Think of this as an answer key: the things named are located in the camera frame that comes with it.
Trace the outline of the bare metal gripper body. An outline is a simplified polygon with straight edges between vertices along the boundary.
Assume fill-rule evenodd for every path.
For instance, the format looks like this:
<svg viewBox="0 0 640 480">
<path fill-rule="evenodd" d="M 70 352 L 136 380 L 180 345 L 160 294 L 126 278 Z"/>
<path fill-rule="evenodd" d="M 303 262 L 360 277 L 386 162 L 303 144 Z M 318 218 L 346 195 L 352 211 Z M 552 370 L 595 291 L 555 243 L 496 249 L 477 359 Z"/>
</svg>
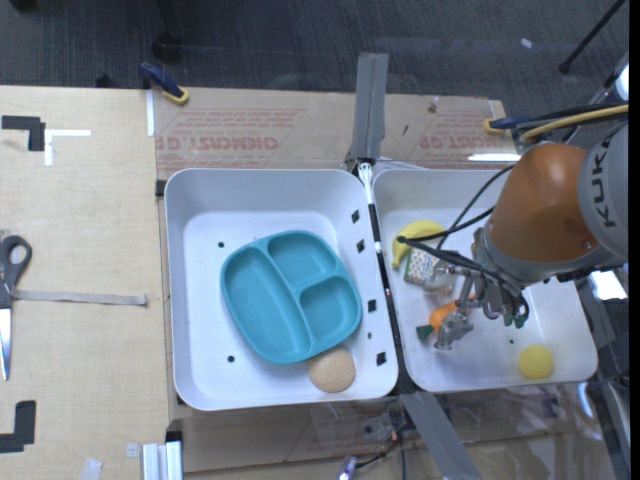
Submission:
<svg viewBox="0 0 640 480">
<path fill-rule="evenodd" d="M 455 302 L 456 313 L 467 318 L 471 309 L 481 309 L 488 319 L 524 319 L 525 299 L 488 274 L 468 268 L 457 268 L 463 278 L 462 288 Z"/>
</svg>

